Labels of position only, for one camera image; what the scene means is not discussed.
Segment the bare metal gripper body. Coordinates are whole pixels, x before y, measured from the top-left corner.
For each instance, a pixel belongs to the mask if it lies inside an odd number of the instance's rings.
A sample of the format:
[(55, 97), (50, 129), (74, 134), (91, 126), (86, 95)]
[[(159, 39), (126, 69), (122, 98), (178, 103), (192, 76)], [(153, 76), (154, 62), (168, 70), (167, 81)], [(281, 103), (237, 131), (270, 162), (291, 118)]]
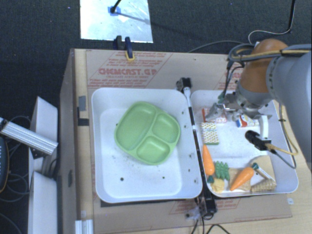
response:
[(218, 103), (223, 105), (227, 112), (245, 114), (250, 118), (259, 118), (262, 114), (260, 109), (266, 105), (266, 93), (221, 93)]

